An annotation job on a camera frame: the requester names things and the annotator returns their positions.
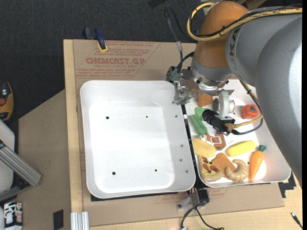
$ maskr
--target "black pen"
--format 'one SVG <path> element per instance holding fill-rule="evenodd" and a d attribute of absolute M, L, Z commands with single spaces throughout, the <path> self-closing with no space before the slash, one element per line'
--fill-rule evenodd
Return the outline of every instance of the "black pen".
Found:
<path fill-rule="evenodd" d="M 291 213 L 293 219 L 297 222 L 297 224 L 303 229 L 302 224 L 300 223 L 300 221 L 298 220 L 297 216 L 292 212 Z"/>

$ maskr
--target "toy tomato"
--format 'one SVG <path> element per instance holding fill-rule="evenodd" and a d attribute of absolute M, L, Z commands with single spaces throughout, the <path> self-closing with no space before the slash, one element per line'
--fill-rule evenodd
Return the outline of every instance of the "toy tomato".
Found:
<path fill-rule="evenodd" d="M 256 105 L 245 105 L 241 111 L 243 119 L 252 119 L 257 117 L 259 114 Z"/>

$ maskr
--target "toy carrot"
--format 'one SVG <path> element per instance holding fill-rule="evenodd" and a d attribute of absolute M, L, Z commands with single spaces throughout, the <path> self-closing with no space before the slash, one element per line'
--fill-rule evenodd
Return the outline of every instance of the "toy carrot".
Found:
<path fill-rule="evenodd" d="M 259 167 L 264 159 L 263 151 L 266 149 L 264 145 L 259 146 L 259 150 L 255 151 L 251 157 L 249 179 L 254 181 L 255 175 L 257 174 Z"/>

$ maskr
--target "black carpet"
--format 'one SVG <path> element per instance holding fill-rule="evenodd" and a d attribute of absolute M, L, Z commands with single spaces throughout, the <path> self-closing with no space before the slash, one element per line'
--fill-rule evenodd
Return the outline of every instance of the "black carpet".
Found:
<path fill-rule="evenodd" d="M 98 27 L 106 40 L 174 42 L 164 8 L 185 28 L 200 0 L 0 0 L 0 79 L 14 92 L 18 119 L 65 88 L 63 39 Z M 273 1 L 279 5 L 294 0 Z M 200 25 L 203 15 L 195 18 Z M 174 26 L 182 42 L 187 42 Z"/>

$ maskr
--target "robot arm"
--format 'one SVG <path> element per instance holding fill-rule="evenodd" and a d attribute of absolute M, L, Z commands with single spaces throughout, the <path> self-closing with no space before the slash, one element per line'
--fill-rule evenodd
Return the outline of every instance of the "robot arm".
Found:
<path fill-rule="evenodd" d="M 200 35 L 193 34 L 191 19 L 209 6 Z M 223 100 L 221 88 L 234 75 L 254 86 L 267 126 L 302 187 L 302 8 L 248 11 L 231 1 L 204 3 L 191 13 L 187 29 L 198 42 L 192 67 L 169 78 L 175 102 L 185 104 L 199 92 Z M 213 119 L 221 132 L 233 122 L 221 113 Z"/>

